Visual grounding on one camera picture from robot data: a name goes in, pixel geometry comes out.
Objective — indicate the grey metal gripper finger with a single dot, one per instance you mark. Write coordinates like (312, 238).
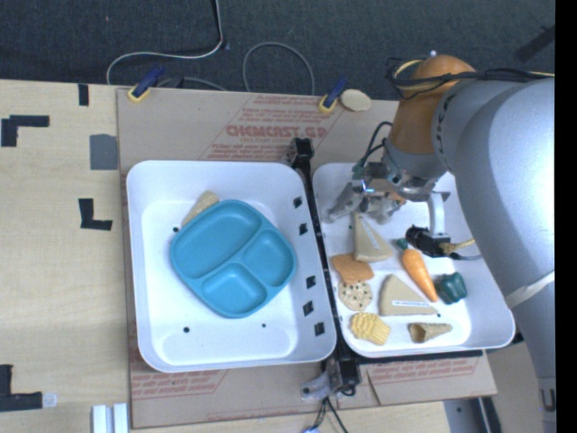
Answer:
(386, 212)
(345, 203)

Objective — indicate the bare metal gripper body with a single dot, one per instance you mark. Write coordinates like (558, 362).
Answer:
(378, 183)

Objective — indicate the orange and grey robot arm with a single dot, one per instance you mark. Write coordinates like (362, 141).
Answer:
(496, 160)

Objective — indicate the tan sandwich wedge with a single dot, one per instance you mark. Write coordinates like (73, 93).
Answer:
(399, 298)
(366, 246)

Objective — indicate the orange flat biscuit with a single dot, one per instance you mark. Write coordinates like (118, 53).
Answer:
(352, 269)

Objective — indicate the orange carrot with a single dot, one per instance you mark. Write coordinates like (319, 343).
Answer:
(418, 271)

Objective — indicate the chocolate chip cookie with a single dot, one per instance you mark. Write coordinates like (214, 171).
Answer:
(355, 295)

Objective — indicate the green bell pepper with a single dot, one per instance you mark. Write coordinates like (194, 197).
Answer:
(451, 288)

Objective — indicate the tan ice cream cone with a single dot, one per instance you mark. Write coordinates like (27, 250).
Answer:
(428, 332)

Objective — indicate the blue divided plate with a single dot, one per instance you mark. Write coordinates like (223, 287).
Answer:
(225, 260)

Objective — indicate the white plastic tray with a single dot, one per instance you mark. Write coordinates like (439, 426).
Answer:
(162, 332)
(478, 318)

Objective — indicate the tan ridged cracker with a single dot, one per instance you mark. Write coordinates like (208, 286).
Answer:
(202, 205)

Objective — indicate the brown cardboard board red print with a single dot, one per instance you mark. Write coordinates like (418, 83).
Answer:
(189, 124)

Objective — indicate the black cylinder on white bracket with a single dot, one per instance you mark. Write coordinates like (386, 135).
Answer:
(424, 240)

